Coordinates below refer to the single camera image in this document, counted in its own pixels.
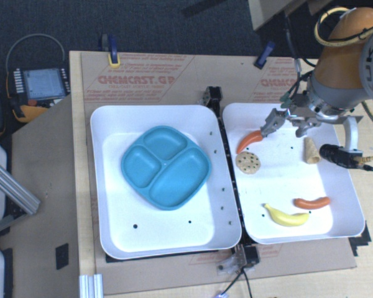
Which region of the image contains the black cylinder on white bracket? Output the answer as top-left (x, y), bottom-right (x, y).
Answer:
top-left (318, 115), bottom-right (364, 169)

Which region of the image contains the orange carrot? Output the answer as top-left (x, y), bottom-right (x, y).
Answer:
top-left (236, 130), bottom-right (264, 155)

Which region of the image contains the white plastic tray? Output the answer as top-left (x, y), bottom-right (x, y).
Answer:
top-left (90, 104), bottom-right (242, 260)
top-left (221, 102), bottom-right (366, 245)

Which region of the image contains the yellow banana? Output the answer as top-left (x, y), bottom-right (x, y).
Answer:
top-left (264, 202), bottom-right (311, 228)

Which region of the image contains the black block with wires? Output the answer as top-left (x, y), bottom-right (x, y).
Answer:
top-left (201, 86), bottom-right (222, 107)
top-left (234, 244), bottom-right (261, 268)

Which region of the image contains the brown cardboard board red print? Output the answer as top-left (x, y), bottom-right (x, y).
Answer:
top-left (80, 52), bottom-right (358, 296)

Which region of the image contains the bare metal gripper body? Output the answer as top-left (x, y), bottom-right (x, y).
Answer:
top-left (285, 96), bottom-right (343, 128)

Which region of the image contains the orange sausage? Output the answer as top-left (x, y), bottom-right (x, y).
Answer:
top-left (293, 196), bottom-right (331, 210)

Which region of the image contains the blue divided plate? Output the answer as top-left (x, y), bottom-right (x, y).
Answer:
top-left (121, 125), bottom-right (213, 211)

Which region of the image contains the tan spotted biscuit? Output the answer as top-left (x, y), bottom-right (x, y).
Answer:
top-left (235, 151), bottom-right (262, 176)

